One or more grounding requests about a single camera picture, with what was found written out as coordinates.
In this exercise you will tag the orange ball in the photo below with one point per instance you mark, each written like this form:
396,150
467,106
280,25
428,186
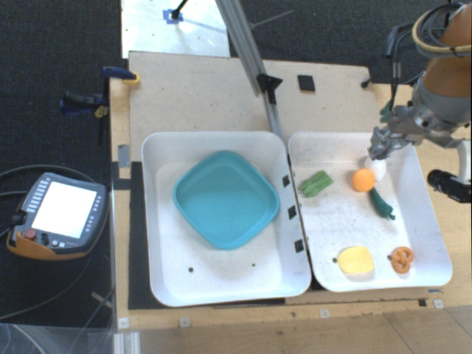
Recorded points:
363,181

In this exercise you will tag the white egg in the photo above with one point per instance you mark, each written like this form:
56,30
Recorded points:
380,169

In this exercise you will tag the white plastic tray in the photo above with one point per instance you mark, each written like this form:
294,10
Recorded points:
350,227
221,271

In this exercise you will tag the yellow lemon slice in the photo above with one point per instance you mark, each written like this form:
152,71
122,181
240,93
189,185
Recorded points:
355,259

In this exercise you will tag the blue plate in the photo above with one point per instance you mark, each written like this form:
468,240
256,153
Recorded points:
225,201

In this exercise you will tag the orange pretzel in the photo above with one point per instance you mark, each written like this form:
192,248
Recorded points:
402,259

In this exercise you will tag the black cylinder on white bracket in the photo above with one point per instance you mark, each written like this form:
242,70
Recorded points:
448,184

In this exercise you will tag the black block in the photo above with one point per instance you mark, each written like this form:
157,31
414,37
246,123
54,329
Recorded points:
306,83

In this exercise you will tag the pale wood board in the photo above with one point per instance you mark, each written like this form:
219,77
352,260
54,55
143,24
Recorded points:
206,98

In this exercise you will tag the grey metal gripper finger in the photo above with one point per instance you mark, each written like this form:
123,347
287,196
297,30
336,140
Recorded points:
374,150
388,150

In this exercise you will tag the green asparagus bundle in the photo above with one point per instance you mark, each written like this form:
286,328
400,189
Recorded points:
315,184

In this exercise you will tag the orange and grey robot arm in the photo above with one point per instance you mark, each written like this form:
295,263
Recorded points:
448,76

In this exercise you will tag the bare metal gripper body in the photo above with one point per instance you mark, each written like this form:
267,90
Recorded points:
409,125

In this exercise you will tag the dark green pepper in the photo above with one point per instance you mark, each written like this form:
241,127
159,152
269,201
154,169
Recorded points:
380,205

